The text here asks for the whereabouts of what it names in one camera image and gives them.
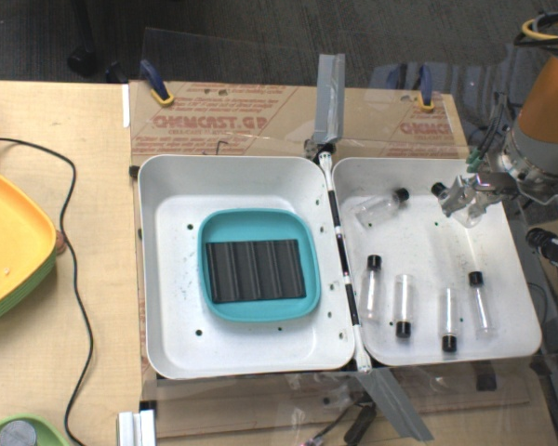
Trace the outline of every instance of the white tray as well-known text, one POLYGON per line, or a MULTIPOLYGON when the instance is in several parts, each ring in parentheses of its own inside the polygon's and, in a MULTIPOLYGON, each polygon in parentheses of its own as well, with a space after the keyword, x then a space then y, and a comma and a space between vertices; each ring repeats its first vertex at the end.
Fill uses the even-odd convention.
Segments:
POLYGON ((160 155, 139 171, 146 349, 171 379, 332 370, 353 354, 352 322, 325 178, 298 157, 160 155), (197 264, 201 223, 232 208, 277 208, 312 231, 321 297, 280 322, 225 321, 210 311, 197 264))
POLYGON ((380 289, 382 321, 363 325, 367 351, 387 365, 473 361, 522 357, 541 343, 541 329, 516 252, 504 208, 487 208, 480 223, 465 229, 443 215, 431 193, 435 182, 450 185, 465 173, 462 160, 351 158, 333 170, 345 232, 353 285, 359 289, 368 255, 382 256, 380 289), (351 208, 378 194, 405 187, 410 197, 396 217, 371 230, 363 228, 351 208), (497 332, 477 338, 468 274, 480 270, 497 332), (393 284, 397 274, 417 280, 415 318, 409 339, 397 339, 393 320, 393 284), (438 295, 458 289, 463 319, 456 354, 444 353, 438 333, 438 295))

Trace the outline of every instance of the wooden tabletop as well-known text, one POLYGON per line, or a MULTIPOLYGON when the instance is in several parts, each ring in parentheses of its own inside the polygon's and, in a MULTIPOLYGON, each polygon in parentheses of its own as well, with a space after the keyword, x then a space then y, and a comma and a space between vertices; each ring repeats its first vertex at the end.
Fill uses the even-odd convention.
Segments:
MULTIPOLYGON (((129 128, 123 127, 121 86, 0 81, 0 137, 46 146, 76 164, 65 229, 78 256, 78 288, 93 328, 95 355, 70 426, 86 445, 114 445, 117 415, 136 412, 141 396, 133 181, 128 176, 130 136, 129 128)), ((31 148, 0 142, 0 174, 25 191, 58 226, 71 182, 67 164, 31 148)), ((0 318, 0 420, 34 413, 64 433, 64 412, 87 349, 86 328, 73 291, 71 253, 66 251, 45 280, 0 318)), ((500 377, 498 407, 476 410, 466 404, 461 409, 457 404, 451 405, 457 411, 446 412, 432 404, 422 406, 426 399, 418 391, 412 400, 421 407, 434 444, 557 444, 537 376, 521 365, 513 371, 512 388, 507 383, 504 390, 505 376, 500 377), (506 403, 505 391, 512 394, 506 403)), ((158 422, 169 427, 174 414, 196 414, 190 404, 179 407, 179 413, 162 411, 158 422)), ((342 444, 352 420, 347 417, 327 436, 325 445, 342 444)), ((324 426, 160 442, 297 444, 324 426)), ((416 444, 397 439, 384 418, 372 425, 366 438, 372 444, 416 444)))

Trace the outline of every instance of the orange plastic container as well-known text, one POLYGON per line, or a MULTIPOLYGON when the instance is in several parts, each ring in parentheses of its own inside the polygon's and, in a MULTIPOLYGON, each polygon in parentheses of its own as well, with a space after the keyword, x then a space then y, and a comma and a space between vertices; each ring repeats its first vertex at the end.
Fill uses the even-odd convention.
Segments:
POLYGON ((46 213, 0 175, 0 316, 53 269, 55 246, 56 229, 46 213))

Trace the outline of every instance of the black cap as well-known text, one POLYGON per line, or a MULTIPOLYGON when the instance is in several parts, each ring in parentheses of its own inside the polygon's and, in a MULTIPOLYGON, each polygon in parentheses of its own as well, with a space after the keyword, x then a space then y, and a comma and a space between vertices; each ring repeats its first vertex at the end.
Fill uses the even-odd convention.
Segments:
POLYGON ((451 334, 443 335, 443 352, 454 353, 457 351, 457 337, 451 334))
POLYGON ((409 200, 409 192, 407 191, 407 189, 395 190, 394 194, 397 195, 397 198, 399 199, 400 202, 409 200))
POLYGON ((399 338, 409 338, 411 336, 411 322, 398 321, 396 329, 399 338))
POLYGON ((378 255, 370 255, 368 257, 368 269, 376 270, 382 268, 382 258, 378 255))
POLYGON ((436 195, 437 197, 446 190, 446 186, 441 182, 436 182, 432 185, 432 194, 436 195))
POLYGON ((469 286, 481 287, 484 285, 484 276, 482 271, 472 271, 469 273, 469 286))

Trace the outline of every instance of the gray round object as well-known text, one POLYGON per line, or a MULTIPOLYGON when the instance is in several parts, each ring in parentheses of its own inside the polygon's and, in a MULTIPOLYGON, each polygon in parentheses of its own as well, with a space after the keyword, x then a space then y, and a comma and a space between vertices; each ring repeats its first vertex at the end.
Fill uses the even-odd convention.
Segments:
POLYGON ((23 420, 11 421, 0 431, 0 446, 36 446, 35 428, 23 420))

